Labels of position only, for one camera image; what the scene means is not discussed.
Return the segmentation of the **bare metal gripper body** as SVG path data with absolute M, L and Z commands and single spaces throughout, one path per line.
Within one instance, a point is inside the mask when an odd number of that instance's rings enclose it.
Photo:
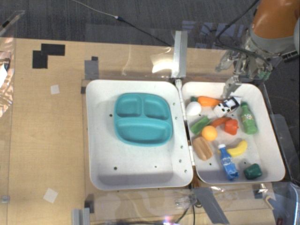
M 249 79 L 268 79 L 273 66 L 271 55 L 265 51 L 238 49 L 238 60 L 235 65 L 235 74 Z

